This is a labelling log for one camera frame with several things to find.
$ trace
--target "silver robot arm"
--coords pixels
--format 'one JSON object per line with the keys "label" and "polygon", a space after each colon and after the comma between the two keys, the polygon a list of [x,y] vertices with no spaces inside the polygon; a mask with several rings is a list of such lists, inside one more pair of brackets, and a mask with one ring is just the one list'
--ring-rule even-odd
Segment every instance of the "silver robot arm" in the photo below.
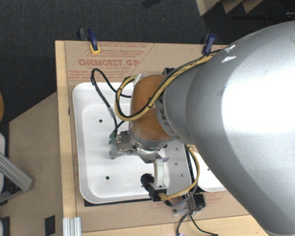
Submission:
{"label": "silver robot arm", "polygon": [[155,108],[270,236],[295,236],[295,21],[183,73]]}

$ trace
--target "dark gray floor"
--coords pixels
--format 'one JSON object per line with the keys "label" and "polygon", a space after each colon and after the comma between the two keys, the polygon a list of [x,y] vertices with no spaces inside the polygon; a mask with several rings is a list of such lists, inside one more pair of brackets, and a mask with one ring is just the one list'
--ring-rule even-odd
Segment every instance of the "dark gray floor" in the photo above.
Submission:
{"label": "dark gray floor", "polygon": [[[56,91],[55,40],[75,40],[78,27],[93,27],[98,40],[199,43],[214,32],[217,44],[229,44],[272,22],[232,20],[246,15],[242,6],[230,15],[221,3],[201,17],[195,0],[0,0],[0,89],[7,121]],[[288,1],[295,7],[295,0]],[[268,0],[281,5],[282,0]],[[285,10],[276,9],[276,13]],[[267,2],[248,15],[267,12]]]}

